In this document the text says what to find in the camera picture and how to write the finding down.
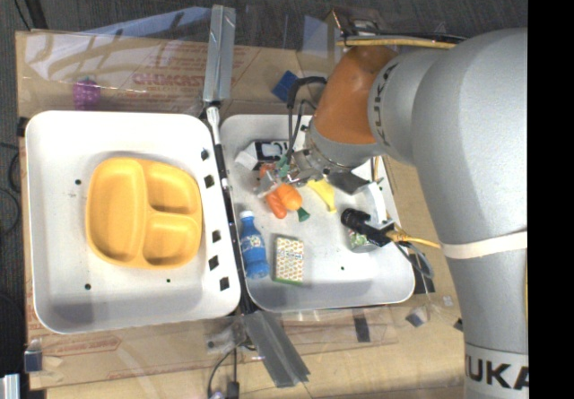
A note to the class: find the orange carrot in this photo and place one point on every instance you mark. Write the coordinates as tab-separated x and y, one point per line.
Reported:
287	197

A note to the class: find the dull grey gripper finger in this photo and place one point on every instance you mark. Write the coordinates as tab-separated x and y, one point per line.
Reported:
265	184

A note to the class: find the green and white patterned packet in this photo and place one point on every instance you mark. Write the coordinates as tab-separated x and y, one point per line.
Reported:
289	259

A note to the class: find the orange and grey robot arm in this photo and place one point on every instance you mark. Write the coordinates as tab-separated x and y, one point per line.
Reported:
466	155

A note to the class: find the yellow divided plate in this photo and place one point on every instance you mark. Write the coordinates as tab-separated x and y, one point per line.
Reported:
116	209

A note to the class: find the blue plastic bottle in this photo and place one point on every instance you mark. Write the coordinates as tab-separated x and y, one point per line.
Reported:
253	249

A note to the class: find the white plastic tray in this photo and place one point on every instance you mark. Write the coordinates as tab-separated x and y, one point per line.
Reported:
58	227
332	262

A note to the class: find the small green and silver can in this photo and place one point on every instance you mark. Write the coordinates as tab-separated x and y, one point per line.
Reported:
359	242

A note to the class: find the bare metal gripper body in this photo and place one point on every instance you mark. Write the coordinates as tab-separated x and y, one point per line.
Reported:
314	164

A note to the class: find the yellow banana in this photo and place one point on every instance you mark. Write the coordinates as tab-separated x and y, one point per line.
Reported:
326	194

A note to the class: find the brown cardboard board red print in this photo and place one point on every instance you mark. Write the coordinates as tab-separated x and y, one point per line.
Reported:
148	56

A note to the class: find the black cylinder on white bracket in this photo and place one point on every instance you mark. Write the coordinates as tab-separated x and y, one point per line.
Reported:
359	220

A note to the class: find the purple grapes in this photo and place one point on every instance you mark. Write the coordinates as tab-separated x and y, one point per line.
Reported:
86	94

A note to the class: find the black and white carton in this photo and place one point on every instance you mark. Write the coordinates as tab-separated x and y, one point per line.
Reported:
264	150

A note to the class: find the small orange toy piece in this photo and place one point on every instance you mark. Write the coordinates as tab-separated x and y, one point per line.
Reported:
266	169

